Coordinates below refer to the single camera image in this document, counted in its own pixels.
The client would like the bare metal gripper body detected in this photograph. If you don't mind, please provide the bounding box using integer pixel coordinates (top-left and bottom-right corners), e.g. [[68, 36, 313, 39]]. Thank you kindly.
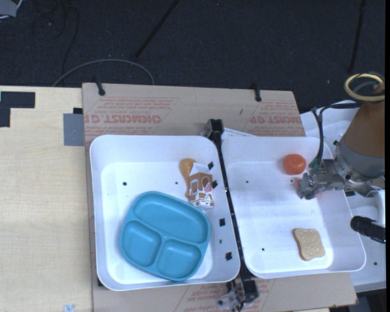
[[315, 159, 386, 198]]

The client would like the orange toy fruit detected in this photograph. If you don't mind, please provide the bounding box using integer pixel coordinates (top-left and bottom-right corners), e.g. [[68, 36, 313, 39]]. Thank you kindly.
[[282, 153, 307, 176]]

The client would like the white plastic tray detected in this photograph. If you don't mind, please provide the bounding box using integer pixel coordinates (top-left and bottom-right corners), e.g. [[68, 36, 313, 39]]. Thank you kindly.
[[220, 135, 367, 280], [89, 134, 241, 292]]

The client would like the beige toy bread slice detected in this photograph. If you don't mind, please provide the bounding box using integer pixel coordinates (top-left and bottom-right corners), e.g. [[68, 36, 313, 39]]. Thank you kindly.
[[292, 227, 326, 262]]

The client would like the thin black rod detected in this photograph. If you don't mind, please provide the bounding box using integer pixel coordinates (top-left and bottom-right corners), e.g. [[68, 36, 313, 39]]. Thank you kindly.
[[211, 131, 253, 283]]

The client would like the brown and white carton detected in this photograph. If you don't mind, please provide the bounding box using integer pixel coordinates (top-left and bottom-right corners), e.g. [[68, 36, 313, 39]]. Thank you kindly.
[[185, 162, 215, 209]]

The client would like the tan toy chicken drumstick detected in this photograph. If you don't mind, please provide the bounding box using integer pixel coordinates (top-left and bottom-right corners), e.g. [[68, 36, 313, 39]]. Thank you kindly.
[[179, 157, 198, 198]]

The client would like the blue divided plate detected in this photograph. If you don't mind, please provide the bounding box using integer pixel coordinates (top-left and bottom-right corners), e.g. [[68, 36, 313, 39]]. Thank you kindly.
[[118, 190, 212, 282]]

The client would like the brown cardboard board red print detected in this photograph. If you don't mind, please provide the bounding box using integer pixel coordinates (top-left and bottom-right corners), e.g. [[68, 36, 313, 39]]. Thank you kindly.
[[81, 82, 359, 312]]

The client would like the black cylinder on white bracket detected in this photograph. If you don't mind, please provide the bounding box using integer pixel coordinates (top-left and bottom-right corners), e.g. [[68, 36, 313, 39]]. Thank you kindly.
[[350, 188, 386, 244]]

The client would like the black block with wires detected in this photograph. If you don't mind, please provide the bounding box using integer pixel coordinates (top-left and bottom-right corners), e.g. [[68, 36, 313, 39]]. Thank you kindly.
[[240, 279, 259, 304], [205, 118, 224, 139]]

